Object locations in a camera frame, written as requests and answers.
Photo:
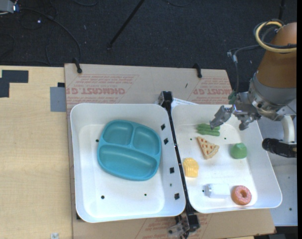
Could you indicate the white plastic tray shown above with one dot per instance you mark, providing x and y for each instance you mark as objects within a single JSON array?
[
  {"x": 220, "y": 170},
  {"x": 91, "y": 203}
]

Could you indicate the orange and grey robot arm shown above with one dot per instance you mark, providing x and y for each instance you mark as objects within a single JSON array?
[{"x": 278, "y": 63}]

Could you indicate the yellow corn piece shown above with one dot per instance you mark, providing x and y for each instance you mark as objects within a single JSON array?
[{"x": 191, "y": 168}]

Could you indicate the tan pie slice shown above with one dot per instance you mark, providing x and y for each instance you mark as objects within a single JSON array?
[{"x": 207, "y": 148}]

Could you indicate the green apple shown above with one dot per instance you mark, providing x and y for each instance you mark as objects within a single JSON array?
[{"x": 238, "y": 151}]

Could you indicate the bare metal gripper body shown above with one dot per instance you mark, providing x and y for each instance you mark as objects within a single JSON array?
[{"x": 248, "y": 106}]

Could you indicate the thin black and white rod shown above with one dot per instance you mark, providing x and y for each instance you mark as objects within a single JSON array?
[{"x": 177, "y": 153}]

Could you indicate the blue divided plate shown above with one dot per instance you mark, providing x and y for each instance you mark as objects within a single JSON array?
[{"x": 126, "y": 158}]

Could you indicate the black cylinder on white bracket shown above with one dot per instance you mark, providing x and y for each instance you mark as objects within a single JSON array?
[{"x": 278, "y": 147}]

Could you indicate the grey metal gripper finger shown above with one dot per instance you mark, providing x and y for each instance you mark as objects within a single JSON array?
[
  {"x": 220, "y": 117},
  {"x": 244, "y": 124}
]

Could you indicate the white plastic bottle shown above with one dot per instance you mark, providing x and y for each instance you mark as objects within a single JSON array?
[{"x": 219, "y": 190}]

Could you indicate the orange doughnut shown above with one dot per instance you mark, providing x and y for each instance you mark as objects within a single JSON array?
[{"x": 237, "y": 199}]

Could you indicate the green beans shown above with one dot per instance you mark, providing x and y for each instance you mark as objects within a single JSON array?
[{"x": 205, "y": 131}]

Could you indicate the brown cardboard board red print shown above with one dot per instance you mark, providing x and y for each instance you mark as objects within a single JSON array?
[{"x": 131, "y": 83}]

